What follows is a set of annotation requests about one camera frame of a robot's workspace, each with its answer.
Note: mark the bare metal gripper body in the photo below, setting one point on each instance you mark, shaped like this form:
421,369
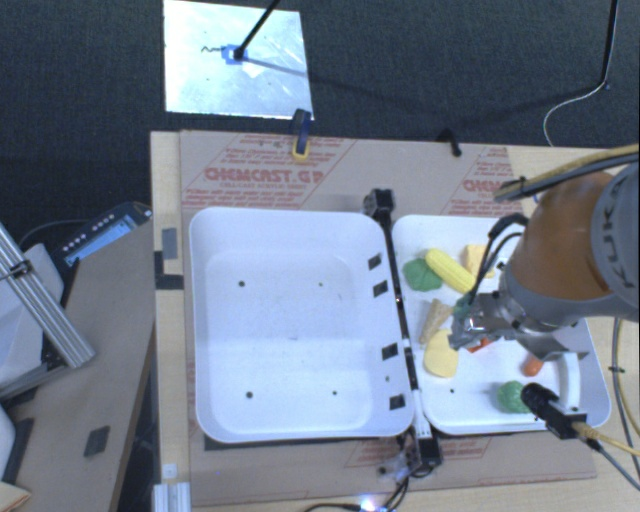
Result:
497,317

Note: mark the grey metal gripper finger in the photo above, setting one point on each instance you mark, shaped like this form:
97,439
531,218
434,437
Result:
457,330
475,337

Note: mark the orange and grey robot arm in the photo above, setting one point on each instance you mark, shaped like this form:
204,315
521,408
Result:
565,240

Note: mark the red-orange toy piece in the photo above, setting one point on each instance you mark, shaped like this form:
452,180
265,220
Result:
481,345

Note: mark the tan ice cream cone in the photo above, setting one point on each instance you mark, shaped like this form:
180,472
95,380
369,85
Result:
434,320

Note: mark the yellow corn cob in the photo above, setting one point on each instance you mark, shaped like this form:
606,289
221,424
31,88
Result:
448,270

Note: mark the orange carrot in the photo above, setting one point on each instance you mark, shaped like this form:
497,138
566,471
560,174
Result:
533,367

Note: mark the thin black and white rod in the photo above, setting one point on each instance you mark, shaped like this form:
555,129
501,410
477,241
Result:
400,305

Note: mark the white plastic tray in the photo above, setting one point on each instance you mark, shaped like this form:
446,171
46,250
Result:
480,400
295,325

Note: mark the green lettuce leaf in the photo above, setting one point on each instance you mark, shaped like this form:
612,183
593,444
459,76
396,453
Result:
420,277

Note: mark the yellow cheese wedge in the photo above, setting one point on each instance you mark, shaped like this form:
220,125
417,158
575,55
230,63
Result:
474,256

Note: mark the green broccoli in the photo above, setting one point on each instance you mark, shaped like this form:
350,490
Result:
510,397

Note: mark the brown cardboard board red print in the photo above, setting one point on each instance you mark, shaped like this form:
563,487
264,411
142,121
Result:
420,170

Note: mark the black cylinder on white bracket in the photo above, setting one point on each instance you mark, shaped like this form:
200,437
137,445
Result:
547,402

